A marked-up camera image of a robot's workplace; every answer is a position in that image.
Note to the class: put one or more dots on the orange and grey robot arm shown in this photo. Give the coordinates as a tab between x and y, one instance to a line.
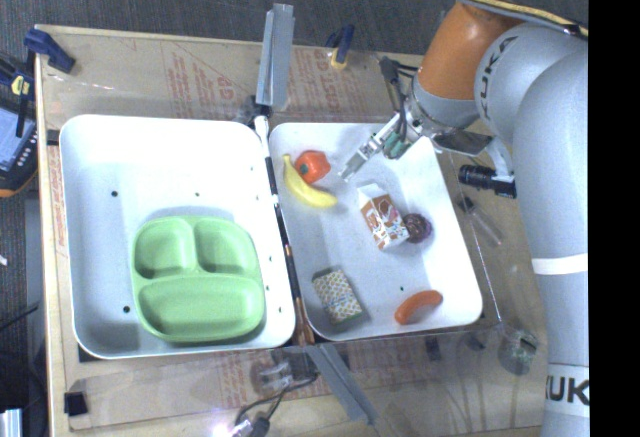
550	125

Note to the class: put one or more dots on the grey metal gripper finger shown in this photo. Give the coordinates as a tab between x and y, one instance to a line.
361	167
352	164

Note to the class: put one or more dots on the dark purple grapes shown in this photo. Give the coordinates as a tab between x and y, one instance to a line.
419	227

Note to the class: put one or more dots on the brown and white carton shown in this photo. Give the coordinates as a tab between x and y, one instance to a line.
382	220

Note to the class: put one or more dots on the white plastic tray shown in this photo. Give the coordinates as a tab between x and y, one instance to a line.
125	160
350	265

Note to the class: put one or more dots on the orange bell pepper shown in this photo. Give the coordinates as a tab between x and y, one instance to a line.
315	166

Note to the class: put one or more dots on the orange sausage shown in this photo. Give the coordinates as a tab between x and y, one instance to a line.
417	306

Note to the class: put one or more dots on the brown cardboard board, red print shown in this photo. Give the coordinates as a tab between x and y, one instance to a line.
130	75

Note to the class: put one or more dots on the white and orange patterned packet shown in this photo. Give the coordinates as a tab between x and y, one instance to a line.
337	297

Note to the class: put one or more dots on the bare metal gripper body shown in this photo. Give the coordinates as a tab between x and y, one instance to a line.
387	135

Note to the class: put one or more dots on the green divided plate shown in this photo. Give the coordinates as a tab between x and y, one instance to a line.
200	295

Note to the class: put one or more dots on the black cylinder on white bracket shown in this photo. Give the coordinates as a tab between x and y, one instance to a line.
480	176

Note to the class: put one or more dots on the yellow banana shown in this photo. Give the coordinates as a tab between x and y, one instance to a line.
305	192

